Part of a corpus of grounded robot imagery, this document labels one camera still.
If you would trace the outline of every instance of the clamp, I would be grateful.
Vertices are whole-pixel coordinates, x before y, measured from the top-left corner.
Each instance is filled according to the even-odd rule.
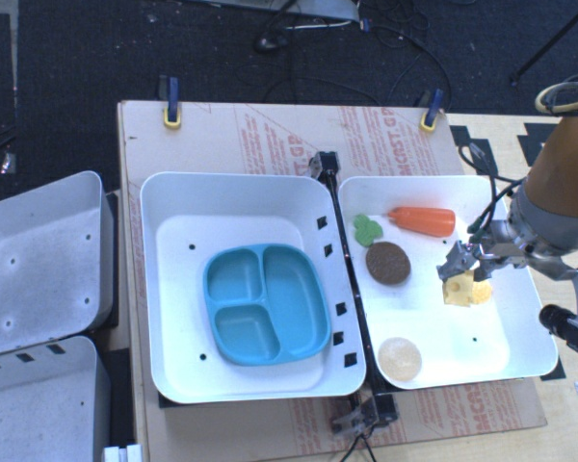
[[[163,123],[167,128],[176,130],[180,127],[181,114],[178,104],[179,87],[177,77],[168,77],[167,82],[167,108],[163,109]]]
[[[441,89],[435,89],[432,97],[429,92],[425,92],[420,101],[420,103],[428,103],[421,105],[422,107],[428,107],[428,110],[422,115],[420,128],[429,134],[434,131],[434,127],[436,126],[436,115],[439,112],[442,100],[443,91]]]

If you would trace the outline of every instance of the cardboard surface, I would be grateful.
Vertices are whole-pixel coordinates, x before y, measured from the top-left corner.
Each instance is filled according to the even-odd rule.
[[[344,178],[364,174],[461,174],[466,167],[460,164],[447,120],[441,116],[435,132],[424,134],[417,128],[421,111],[414,109],[184,103],[182,126],[174,131],[163,126],[163,106],[133,101],[118,106],[122,186],[127,192],[125,223],[130,231],[126,254],[136,434],[138,443],[144,446],[144,457],[154,462],[282,457],[335,460],[340,454],[334,457],[330,452],[345,451],[352,441],[334,437],[329,429],[332,419],[349,412],[349,403],[343,398],[159,407],[149,366],[139,190],[149,175],[166,170],[306,174],[308,159],[318,150],[338,152]],[[458,124],[462,118],[455,120]],[[477,117],[467,120],[480,125]],[[517,131],[519,125],[516,119],[513,129]],[[511,135],[502,134],[501,139],[515,141]],[[507,176],[526,173],[526,164],[515,157],[511,161],[520,167],[517,174],[506,171]],[[537,284],[539,290],[544,286],[541,281]],[[562,296],[569,301],[568,290]],[[573,309],[573,304],[566,306]],[[566,357],[573,361],[578,376],[578,358],[565,352]],[[377,430],[369,442],[373,447],[383,447],[377,449],[381,460],[396,460],[396,455],[407,452],[403,447],[409,443],[415,456],[422,455],[403,459],[432,460],[435,454],[441,455],[441,448],[419,442],[433,440],[444,444],[449,453],[445,460],[453,460],[454,456],[458,460],[507,460],[511,453],[522,460],[534,460],[539,444],[554,444],[557,437],[552,432],[530,430],[533,438],[527,443],[531,450],[518,452],[524,446],[525,435],[512,432],[547,425],[539,390],[543,388],[533,379],[518,379],[402,392],[395,396],[400,420]],[[572,419],[561,420],[561,425],[578,428],[578,398],[571,397],[568,386],[565,391],[558,386],[548,386],[547,390],[548,400],[567,396],[565,405],[575,411],[571,411]],[[477,440],[471,444],[473,449],[465,443],[450,445],[451,441],[442,441],[501,431],[506,432],[507,443],[510,449],[515,447],[514,451],[505,452],[500,438],[489,438],[494,435],[473,438]],[[547,455],[542,459],[558,460],[552,454],[561,451],[568,454],[568,459],[578,460],[570,458],[578,454],[578,433],[573,442],[564,434],[560,438],[568,445],[573,443],[575,451],[558,443],[539,449],[540,454]],[[360,459],[359,454],[353,457]]]

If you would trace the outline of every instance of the brown cookie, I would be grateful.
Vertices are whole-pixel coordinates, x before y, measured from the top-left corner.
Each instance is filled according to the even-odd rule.
[[[397,244],[372,244],[366,253],[366,267],[373,278],[382,284],[400,284],[411,272],[411,262]]]

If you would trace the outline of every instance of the white round food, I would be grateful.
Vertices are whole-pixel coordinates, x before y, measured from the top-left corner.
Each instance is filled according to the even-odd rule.
[[[403,337],[386,339],[378,353],[379,367],[392,382],[410,381],[422,369],[422,355],[417,346]]]

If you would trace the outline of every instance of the tripod leg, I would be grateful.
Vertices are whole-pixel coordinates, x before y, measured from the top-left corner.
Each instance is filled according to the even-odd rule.
[[[525,65],[520,67],[516,72],[510,76],[510,82],[513,87],[518,84],[520,77],[533,66],[545,53],[554,46],[554,44],[561,39],[567,31],[569,31],[578,22],[578,13],[574,15],[571,20],[564,26],[564,28],[559,31],[552,39],[550,39],[543,47],[529,60]]]

